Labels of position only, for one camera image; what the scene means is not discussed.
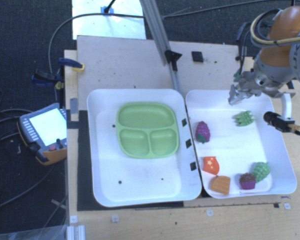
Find green divided plate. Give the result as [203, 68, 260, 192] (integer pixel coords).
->
[115, 101, 180, 160]

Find black cylinder on white bracket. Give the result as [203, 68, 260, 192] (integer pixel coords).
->
[262, 91, 297, 133]

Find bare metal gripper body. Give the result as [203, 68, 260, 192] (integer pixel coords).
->
[236, 70, 267, 98]

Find orange packet with stars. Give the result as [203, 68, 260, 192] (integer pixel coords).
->
[202, 155, 221, 176]

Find white plastic tray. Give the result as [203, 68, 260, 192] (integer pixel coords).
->
[184, 89, 298, 200]
[86, 88, 203, 208]

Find purple toy cupcake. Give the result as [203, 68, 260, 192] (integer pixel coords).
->
[238, 172, 257, 191]

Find orange toy waffle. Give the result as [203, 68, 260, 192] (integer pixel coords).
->
[209, 175, 232, 195]

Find green toy grapes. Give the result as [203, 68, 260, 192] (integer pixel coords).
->
[251, 161, 272, 184]

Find purple toy grapes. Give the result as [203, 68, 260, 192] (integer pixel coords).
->
[194, 120, 212, 144]

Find pale flat board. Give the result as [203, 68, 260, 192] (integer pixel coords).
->
[76, 34, 283, 208]

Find small black square block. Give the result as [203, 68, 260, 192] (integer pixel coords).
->
[191, 50, 205, 63]

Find green toy vegetable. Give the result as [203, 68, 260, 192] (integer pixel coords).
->
[234, 110, 256, 128]

